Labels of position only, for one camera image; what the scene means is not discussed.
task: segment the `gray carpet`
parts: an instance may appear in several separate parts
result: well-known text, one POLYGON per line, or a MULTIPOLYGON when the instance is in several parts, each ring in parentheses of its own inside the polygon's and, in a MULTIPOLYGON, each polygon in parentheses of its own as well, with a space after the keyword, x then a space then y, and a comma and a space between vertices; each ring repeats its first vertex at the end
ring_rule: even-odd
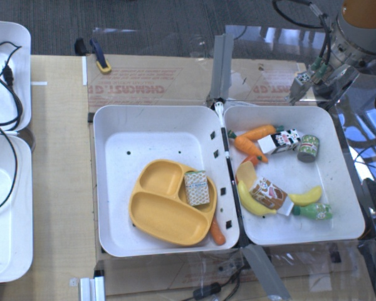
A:
MULTIPOLYGON (((343 2, 310 1, 332 18, 343 2)), ((304 6, 291 4, 286 10, 304 23, 318 24, 304 6)), ((161 37, 163 49, 155 52, 175 56, 185 56, 185 51, 168 44, 166 34, 191 40, 200 36, 212 43, 215 35, 225 32, 226 25, 296 28, 277 14, 271 0, 0 0, 0 21, 25 26, 31 33, 34 55, 74 55, 78 37, 90 49, 88 42, 95 28, 139 30, 134 39, 141 49, 152 46, 154 36, 161 37)), ((113 41, 106 44, 105 52, 137 53, 137 46, 131 44, 134 41, 113 41)))

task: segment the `yellow divided plate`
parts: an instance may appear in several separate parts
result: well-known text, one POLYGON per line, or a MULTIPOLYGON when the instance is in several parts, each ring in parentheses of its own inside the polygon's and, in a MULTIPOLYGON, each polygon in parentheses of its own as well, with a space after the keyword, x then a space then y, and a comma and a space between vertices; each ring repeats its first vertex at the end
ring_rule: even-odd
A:
POLYGON ((165 159, 147 164, 132 191, 128 212, 140 230, 167 242, 194 245, 207 235, 217 203, 211 179, 210 203, 190 206, 184 184, 186 172, 197 171, 165 159))

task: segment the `banana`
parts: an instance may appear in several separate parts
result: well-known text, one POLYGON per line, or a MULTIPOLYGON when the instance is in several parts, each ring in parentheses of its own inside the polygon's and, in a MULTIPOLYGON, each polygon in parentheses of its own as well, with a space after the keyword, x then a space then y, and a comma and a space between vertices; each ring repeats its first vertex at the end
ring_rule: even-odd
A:
POLYGON ((241 204, 252 214, 263 216, 266 214, 276 214, 275 209, 269 209, 265 205, 255 200, 248 191, 243 181, 238 182, 238 194, 241 204))
POLYGON ((321 186, 317 185, 303 194, 289 194, 288 196, 295 205, 306 206, 317 202, 321 197, 321 186))

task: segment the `orange carrot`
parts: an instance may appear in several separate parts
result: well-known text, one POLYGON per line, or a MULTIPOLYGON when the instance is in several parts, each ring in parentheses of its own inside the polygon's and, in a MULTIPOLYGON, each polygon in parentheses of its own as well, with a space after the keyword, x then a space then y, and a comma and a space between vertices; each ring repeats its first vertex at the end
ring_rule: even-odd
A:
POLYGON ((220 230, 219 224, 217 223, 216 214, 213 215, 211 228, 209 229, 209 232, 214 240, 214 242, 217 245, 223 245, 226 242, 226 237, 220 230))
POLYGON ((259 139, 266 137, 268 135, 281 132, 282 130, 284 130, 283 126, 275 127, 273 125, 268 124, 268 125, 262 125, 262 126, 254 128, 254 129, 251 129, 251 130, 243 133, 240 136, 244 136, 244 137, 246 137, 250 140, 259 140, 259 139))
POLYGON ((255 145, 250 139, 237 136, 233 131, 229 130, 227 133, 229 138, 234 139, 234 146, 241 152, 246 153, 247 155, 257 155, 260 156, 260 160, 264 163, 269 162, 268 158, 262 153, 262 151, 255 145))
POLYGON ((247 162, 247 161, 250 161, 250 162, 252 163, 253 167, 255 167, 256 165, 258 165, 259 160, 261 160, 261 159, 262 159, 262 157, 259 156, 259 155, 248 155, 248 156, 247 156, 247 157, 241 162, 241 164, 242 164, 242 163, 245 163, 245 162, 247 162))

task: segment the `green can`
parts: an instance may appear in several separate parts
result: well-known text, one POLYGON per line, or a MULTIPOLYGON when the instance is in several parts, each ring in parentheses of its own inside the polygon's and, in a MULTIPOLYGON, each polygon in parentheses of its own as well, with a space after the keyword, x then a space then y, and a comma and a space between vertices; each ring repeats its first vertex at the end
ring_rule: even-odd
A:
POLYGON ((301 162, 314 162, 319 151, 319 138, 314 135, 304 135, 298 149, 297 158, 301 162))

